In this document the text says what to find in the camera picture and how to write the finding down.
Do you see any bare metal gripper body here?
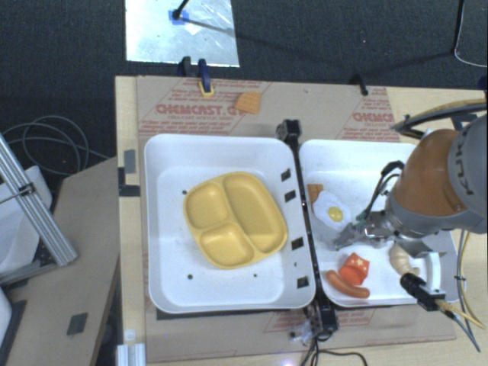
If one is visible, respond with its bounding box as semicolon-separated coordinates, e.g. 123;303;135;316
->
358;210;406;249

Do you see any white plastic tray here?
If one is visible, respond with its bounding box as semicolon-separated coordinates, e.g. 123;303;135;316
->
143;133;317;315
298;139;461;308

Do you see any black cylinder on white bracket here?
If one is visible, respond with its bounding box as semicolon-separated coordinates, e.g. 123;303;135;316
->
400;252;448;313

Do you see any red sausage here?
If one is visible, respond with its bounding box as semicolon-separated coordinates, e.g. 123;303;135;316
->
325;269;371;300

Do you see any orange toast slice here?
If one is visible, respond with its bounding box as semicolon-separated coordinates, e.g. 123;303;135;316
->
307;183;326;206

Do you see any black block with thin wires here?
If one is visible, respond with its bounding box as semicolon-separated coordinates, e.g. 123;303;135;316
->
303;303;341;339
275;118;303;142

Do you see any orange waffle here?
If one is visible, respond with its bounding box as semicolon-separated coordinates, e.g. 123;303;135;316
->
233;91;263;115

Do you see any thin black rod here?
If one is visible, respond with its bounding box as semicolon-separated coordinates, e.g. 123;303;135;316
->
288;134;329;309

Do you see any yellow divided plate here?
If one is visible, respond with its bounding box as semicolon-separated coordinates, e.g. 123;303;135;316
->
182;171;289;271

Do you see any white and yellow fried egg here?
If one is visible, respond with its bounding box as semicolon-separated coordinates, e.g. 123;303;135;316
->
312;189;353;230

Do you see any brown cardboard board red print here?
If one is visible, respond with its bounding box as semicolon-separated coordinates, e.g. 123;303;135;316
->
135;75;458;355

